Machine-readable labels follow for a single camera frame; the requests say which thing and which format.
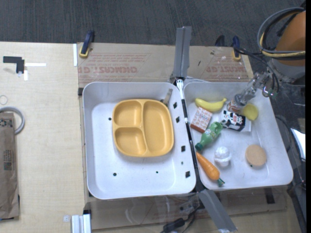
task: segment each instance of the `green bottle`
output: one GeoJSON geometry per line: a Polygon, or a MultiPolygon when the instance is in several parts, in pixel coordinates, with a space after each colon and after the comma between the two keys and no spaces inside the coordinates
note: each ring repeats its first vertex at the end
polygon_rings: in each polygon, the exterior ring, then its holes
{"type": "Polygon", "coordinates": [[[202,134],[201,140],[195,145],[195,148],[199,151],[202,150],[204,146],[213,142],[218,137],[222,129],[223,126],[221,123],[213,122],[202,134]]]}

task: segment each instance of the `tan round lid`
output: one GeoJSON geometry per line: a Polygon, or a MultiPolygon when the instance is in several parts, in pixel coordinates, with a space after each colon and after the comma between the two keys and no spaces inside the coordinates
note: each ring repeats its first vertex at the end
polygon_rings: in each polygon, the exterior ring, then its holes
{"type": "Polygon", "coordinates": [[[245,156],[249,164],[261,166],[267,161],[265,150],[259,145],[250,145],[245,151],[245,156]]]}

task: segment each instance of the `toy banana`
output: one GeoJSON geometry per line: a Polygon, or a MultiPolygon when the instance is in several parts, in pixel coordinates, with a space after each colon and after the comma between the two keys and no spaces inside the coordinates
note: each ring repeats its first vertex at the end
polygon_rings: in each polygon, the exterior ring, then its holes
{"type": "Polygon", "coordinates": [[[198,107],[201,107],[207,111],[216,112],[222,109],[222,107],[224,106],[224,102],[226,101],[227,101],[226,98],[224,98],[222,101],[219,102],[207,102],[203,99],[195,99],[195,104],[198,107]]]}

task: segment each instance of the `toy carrot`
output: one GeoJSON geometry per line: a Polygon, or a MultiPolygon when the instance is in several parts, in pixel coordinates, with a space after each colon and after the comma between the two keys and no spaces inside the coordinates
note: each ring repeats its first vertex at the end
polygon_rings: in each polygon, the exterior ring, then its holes
{"type": "Polygon", "coordinates": [[[212,180],[217,180],[218,186],[222,186],[225,182],[220,178],[220,172],[207,158],[196,152],[196,158],[203,168],[207,176],[212,180]]]}

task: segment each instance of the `light wood surface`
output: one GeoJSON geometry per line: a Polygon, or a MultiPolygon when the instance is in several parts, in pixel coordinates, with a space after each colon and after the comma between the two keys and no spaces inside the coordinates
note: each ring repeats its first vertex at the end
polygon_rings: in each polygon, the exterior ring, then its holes
{"type": "MultiPolygon", "coordinates": [[[[77,67],[72,44],[0,42],[0,56],[22,57],[28,81],[15,64],[0,62],[0,95],[20,109],[26,120],[17,135],[20,216],[0,223],[0,232],[69,233],[65,215],[81,215],[85,205],[83,154],[77,67]]],[[[286,210],[232,216],[239,232],[300,232],[291,199],[286,210]]],[[[109,229],[100,232],[158,232],[162,226],[109,229]]],[[[189,232],[218,232],[201,219],[189,232]]]]}

